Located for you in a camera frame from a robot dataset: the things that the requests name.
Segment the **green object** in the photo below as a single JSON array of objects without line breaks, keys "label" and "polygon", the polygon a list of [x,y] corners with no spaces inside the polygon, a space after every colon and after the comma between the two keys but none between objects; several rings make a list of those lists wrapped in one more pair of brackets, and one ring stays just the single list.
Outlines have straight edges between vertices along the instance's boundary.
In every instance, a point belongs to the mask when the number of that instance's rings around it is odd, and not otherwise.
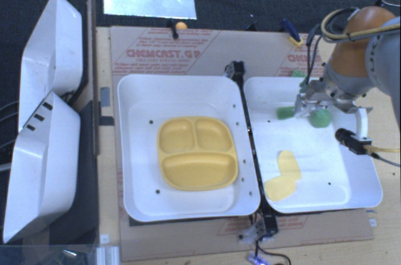
[{"label": "green object", "polygon": [[276,109],[276,116],[278,120],[284,120],[287,118],[294,117],[295,106],[281,107]]},{"label": "green object", "polygon": [[304,78],[304,77],[306,77],[306,74],[303,71],[297,69],[297,70],[294,70],[294,72],[291,75],[291,77]]},{"label": "green object", "polygon": [[306,93],[306,89],[308,87],[308,85],[306,84],[306,77],[304,80],[302,80],[302,82],[299,84],[299,87],[301,89],[299,89],[299,93]]},{"label": "green object", "polygon": [[331,114],[327,109],[317,109],[310,115],[310,122],[316,128],[325,128],[331,123]]}]

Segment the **green sponge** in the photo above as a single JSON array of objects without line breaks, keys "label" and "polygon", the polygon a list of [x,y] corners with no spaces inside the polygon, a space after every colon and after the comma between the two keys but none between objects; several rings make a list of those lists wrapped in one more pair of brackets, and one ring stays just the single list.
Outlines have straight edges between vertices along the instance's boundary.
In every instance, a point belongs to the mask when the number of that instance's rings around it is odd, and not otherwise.
[{"label": "green sponge", "polygon": [[325,128],[331,123],[331,114],[327,109],[317,109],[310,115],[310,122],[316,128]]},{"label": "green sponge", "polygon": [[306,73],[301,71],[301,70],[299,70],[299,69],[296,69],[292,73],[291,77],[293,77],[293,78],[294,77],[296,77],[296,78],[304,78],[304,77],[306,77]]},{"label": "green sponge", "polygon": [[276,116],[278,120],[284,120],[287,118],[294,117],[295,106],[281,107],[276,109]]}]

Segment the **yellow divided plate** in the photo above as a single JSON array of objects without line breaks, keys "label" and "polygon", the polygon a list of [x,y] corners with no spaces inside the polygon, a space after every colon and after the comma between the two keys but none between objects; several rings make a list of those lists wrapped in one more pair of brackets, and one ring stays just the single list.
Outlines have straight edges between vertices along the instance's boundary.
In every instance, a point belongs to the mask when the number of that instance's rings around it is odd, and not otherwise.
[{"label": "yellow divided plate", "polygon": [[212,190],[231,185],[238,158],[230,129],[210,117],[167,120],[157,134],[164,180],[179,190]]}]

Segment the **black mount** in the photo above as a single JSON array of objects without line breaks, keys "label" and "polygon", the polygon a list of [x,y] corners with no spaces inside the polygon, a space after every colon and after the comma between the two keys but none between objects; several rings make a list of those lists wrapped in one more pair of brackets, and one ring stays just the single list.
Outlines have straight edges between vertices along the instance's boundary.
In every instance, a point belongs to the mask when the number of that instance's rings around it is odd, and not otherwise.
[{"label": "black mount", "polygon": [[269,203],[266,200],[266,194],[264,193],[261,171],[259,169],[258,156],[256,155],[256,148],[252,134],[251,119],[249,118],[248,107],[246,104],[246,98],[244,92],[244,75],[245,75],[245,66],[243,61],[232,61],[229,65],[226,66],[225,76],[230,78],[238,85],[239,91],[241,93],[242,107],[244,109],[249,142],[251,143],[253,161],[256,170],[256,177],[258,179],[259,193],[261,196],[261,205],[259,206],[259,209],[262,213],[263,222],[266,229],[265,234],[262,235],[262,237],[268,237],[278,233],[278,225],[276,218],[277,213],[274,209],[270,207]]}]

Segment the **white tray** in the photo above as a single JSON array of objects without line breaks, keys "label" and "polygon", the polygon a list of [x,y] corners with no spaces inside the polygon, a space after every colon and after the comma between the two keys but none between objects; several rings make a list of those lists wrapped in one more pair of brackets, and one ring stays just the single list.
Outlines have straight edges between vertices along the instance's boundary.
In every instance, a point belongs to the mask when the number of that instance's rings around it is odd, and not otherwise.
[{"label": "white tray", "polygon": [[75,198],[80,116],[51,92],[18,134],[8,185],[3,241],[39,232]]},{"label": "white tray", "polygon": [[331,124],[312,127],[307,118],[278,120],[276,109],[293,106],[302,78],[254,77],[247,80],[245,94],[263,182],[280,176],[277,157],[290,150],[301,169],[296,191],[271,207],[282,213],[374,207],[382,188],[372,159],[355,155],[335,139],[345,128],[355,132],[356,119],[330,109]]},{"label": "white tray", "polygon": [[82,73],[82,16],[67,0],[49,0],[24,49],[18,131],[49,92],[74,93]]},{"label": "white tray", "polygon": [[[118,84],[124,204],[142,222],[245,216],[260,203],[258,182],[237,85],[222,76],[130,75]],[[236,181],[221,189],[183,191],[169,186],[157,158],[163,122],[183,116],[222,120],[239,157]]]}]

